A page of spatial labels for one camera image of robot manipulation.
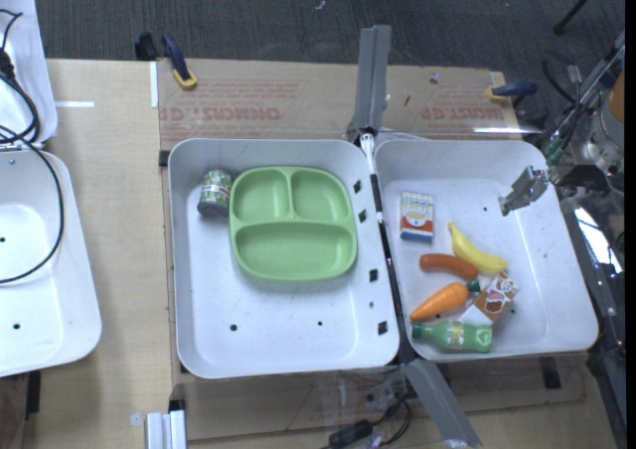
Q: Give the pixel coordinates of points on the yellow banana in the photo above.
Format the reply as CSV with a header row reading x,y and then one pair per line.
x,y
474,253

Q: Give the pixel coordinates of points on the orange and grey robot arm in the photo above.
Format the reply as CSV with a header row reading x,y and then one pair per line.
x,y
617,94

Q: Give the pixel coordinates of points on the brown cardboard board red print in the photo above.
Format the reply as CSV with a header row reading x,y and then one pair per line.
x,y
318,104

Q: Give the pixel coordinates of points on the orange sausage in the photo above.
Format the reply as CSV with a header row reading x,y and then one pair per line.
x,y
447,265

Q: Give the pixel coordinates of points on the green divided plate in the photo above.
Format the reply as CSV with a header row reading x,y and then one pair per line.
x,y
293,243

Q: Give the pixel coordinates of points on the green plastic bottle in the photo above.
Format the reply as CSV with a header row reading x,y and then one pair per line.
x,y
457,337

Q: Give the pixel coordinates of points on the green patterned can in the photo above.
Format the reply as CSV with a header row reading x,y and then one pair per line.
x,y
214,193

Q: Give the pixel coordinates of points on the brown and white carton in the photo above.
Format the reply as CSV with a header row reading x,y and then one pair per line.
x,y
498,299

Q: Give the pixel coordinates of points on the white plastic tray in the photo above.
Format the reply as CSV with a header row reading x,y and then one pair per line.
x,y
278,323
546,288

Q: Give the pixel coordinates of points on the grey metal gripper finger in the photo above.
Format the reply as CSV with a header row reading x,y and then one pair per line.
x,y
529,180
517,202

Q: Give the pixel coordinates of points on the orange carrot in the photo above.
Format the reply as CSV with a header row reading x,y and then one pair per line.
x,y
439,302

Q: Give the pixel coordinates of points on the white blue red carton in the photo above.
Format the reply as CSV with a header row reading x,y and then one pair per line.
x,y
416,218

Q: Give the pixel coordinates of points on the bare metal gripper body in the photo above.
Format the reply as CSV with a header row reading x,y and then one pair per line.
x,y
581,177

